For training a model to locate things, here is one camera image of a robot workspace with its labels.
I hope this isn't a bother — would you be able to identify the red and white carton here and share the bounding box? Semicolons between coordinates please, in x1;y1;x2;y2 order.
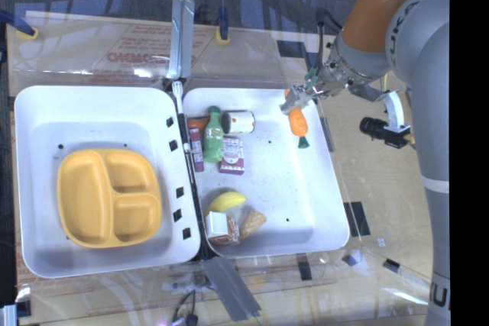
219;136;245;176

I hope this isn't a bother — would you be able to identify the orange toy food piece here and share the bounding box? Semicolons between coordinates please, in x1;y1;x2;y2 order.
186;117;211;131

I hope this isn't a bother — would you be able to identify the brown cardboard board red print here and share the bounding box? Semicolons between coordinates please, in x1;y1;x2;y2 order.
5;10;339;321

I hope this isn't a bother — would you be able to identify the narrow red carton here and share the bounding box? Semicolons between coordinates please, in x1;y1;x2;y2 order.
189;127;206;173

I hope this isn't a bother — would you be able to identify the white plastic tray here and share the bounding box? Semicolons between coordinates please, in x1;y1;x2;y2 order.
182;87;351;260
14;85;202;279

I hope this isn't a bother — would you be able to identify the brown biscuit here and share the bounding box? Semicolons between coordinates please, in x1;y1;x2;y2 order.
238;208;267;241

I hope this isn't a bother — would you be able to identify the black cylinder on white bracket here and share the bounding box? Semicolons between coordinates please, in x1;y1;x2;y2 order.
358;89;416;150

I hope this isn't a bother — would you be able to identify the green plastic bottle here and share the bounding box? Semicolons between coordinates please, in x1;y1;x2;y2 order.
202;105;225;164

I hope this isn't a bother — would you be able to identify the white can with orange dots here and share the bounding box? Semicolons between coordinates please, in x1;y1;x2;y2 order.
221;109;256;134

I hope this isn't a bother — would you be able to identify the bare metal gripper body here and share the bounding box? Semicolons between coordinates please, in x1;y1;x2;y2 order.
301;43;380;98

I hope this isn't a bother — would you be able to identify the yellow divided plate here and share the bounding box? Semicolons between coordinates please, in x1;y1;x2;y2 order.
56;147;164;250

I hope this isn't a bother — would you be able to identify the yellow banana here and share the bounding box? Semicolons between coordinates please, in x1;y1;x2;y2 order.
206;191;248;217

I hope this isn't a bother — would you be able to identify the white and orange carton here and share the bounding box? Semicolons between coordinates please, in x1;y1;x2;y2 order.
205;211;241;247

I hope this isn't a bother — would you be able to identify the orange carrot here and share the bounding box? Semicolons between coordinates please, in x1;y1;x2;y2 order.
284;89;310;149

